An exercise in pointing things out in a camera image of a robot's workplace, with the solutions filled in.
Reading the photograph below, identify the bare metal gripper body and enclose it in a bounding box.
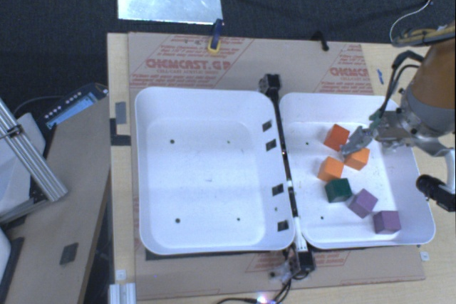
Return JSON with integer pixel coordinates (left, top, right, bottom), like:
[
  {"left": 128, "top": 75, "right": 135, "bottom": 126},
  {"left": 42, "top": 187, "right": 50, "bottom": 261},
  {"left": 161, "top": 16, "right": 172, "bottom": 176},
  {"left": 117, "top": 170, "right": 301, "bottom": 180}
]
[{"left": 370, "top": 110, "right": 428, "bottom": 154}]

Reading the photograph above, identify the orange cube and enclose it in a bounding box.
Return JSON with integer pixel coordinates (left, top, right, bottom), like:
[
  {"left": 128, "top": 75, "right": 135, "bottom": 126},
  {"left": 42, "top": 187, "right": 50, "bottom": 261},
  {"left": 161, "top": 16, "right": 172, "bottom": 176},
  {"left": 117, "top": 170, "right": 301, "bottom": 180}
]
[
  {"left": 343, "top": 147, "right": 371, "bottom": 172},
  {"left": 316, "top": 156, "right": 346, "bottom": 183},
  {"left": 323, "top": 123, "right": 351, "bottom": 152}
]

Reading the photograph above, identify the green cube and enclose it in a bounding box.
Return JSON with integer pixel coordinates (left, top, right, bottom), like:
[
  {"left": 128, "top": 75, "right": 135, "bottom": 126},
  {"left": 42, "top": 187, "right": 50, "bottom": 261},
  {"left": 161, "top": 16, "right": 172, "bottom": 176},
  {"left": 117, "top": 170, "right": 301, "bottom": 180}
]
[{"left": 323, "top": 177, "right": 353, "bottom": 204}]

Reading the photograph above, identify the purple cube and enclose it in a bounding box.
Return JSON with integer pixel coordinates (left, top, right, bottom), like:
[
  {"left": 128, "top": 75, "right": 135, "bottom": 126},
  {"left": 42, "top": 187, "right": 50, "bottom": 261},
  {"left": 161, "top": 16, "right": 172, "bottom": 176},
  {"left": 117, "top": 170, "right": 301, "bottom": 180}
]
[
  {"left": 372, "top": 209, "right": 403, "bottom": 235},
  {"left": 347, "top": 188, "right": 379, "bottom": 219}
]

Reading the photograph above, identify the thin black and white rod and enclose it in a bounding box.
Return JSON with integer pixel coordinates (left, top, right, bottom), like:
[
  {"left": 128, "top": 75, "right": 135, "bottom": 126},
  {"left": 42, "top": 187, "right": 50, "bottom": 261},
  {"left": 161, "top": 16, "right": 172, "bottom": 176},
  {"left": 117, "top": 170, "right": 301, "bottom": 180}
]
[{"left": 269, "top": 90, "right": 306, "bottom": 251}]

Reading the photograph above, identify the white plastic tray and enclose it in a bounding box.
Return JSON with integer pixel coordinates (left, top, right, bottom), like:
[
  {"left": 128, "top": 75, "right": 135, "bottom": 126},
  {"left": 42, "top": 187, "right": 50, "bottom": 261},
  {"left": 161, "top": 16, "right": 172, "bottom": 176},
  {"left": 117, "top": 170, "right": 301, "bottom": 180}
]
[
  {"left": 134, "top": 86, "right": 297, "bottom": 256},
  {"left": 279, "top": 92, "right": 437, "bottom": 251}
]

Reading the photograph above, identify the brown cardboard board red print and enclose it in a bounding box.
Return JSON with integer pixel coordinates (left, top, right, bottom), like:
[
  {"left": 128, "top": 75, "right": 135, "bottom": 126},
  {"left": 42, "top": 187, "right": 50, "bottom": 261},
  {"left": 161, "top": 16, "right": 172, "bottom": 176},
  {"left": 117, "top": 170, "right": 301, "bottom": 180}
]
[{"left": 127, "top": 31, "right": 427, "bottom": 300}]

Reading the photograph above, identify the black cylinder on white bracket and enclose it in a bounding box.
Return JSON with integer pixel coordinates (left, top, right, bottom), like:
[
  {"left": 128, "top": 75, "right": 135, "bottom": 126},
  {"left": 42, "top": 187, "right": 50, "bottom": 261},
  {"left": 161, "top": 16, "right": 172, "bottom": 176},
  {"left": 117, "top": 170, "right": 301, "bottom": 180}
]
[{"left": 415, "top": 138, "right": 456, "bottom": 213}]

